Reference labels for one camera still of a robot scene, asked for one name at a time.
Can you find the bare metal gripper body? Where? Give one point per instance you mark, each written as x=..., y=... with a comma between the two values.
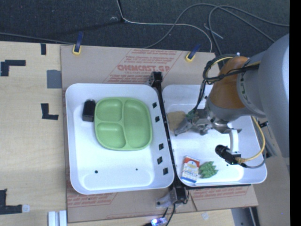
x=204, y=122

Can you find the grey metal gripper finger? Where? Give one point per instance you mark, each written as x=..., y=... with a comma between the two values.
x=204, y=131
x=183, y=127

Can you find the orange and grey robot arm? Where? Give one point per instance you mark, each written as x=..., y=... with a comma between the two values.
x=263, y=83

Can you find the tan bread slice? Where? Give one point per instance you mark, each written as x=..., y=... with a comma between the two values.
x=175, y=119

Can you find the white plastic tray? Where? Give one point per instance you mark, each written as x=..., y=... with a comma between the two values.
x=117, y=168
x=202, y=147

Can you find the green pea pods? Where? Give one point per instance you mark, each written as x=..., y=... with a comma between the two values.
x=207, y=170

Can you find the red white blue carton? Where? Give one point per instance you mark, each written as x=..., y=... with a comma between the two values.
x=190, y=169

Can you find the green divided plate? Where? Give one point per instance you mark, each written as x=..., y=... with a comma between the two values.
x=131, y=123

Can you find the small black bottle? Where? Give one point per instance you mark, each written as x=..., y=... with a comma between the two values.
x=88, y=110

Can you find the brown cardboard board red print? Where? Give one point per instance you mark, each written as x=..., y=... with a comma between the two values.
x=98, y=65

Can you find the black cylinder on white bracket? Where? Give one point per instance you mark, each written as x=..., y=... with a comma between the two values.
x=231, y=155

